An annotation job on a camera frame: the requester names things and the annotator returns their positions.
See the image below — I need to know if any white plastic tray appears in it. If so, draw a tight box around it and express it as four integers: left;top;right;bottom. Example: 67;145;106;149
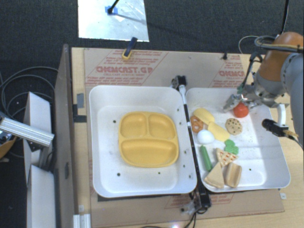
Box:
185;87;292;194
88;85;198;199

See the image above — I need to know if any thin black and white rod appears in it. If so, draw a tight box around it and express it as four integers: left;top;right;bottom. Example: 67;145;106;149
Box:
178;84;206;200

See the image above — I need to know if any green toy broccoli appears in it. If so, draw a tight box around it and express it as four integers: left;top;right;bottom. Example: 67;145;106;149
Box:
224;139;239;155

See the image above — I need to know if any tan toy bread roll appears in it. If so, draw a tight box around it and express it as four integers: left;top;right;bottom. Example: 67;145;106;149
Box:
223;162;243;188

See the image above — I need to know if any orange toy pretzel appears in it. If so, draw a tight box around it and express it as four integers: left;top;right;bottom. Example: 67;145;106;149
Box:
190;115;205;134

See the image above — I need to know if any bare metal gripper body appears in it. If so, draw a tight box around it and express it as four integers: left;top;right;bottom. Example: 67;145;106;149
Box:
240;84;278;108

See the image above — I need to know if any lattice toy pie slice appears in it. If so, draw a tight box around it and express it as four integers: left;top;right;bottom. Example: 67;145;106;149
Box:
215;147;239;168

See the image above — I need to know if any yellow divided plate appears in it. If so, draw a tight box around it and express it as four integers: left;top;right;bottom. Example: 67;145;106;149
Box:
118;111;180;169

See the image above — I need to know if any red toy tomato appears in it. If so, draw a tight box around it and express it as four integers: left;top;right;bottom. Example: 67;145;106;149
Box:
232;102;250;118

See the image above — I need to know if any white toy egg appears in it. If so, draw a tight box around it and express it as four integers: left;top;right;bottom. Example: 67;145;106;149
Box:
197;129;215;144

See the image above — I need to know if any brown chocolate chip biscuit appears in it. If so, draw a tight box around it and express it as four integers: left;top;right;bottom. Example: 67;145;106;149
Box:
225;117;243;136

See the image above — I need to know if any brown cardboard board red print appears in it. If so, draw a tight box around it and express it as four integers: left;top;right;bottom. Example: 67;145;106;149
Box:
84;48;285;228

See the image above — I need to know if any green toy bean pod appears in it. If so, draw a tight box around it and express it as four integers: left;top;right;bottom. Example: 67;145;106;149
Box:
199;144;214;172

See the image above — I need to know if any black cylinder on white bracket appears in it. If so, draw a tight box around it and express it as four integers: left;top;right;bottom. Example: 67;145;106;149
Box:
261;103;290;138

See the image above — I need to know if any yellow toy crisp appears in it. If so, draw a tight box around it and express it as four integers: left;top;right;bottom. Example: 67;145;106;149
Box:
193;107;216;124
207;122;231;143

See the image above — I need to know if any tan toy bread wedge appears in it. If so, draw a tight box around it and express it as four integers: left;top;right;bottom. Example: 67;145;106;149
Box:
204;161;225;190

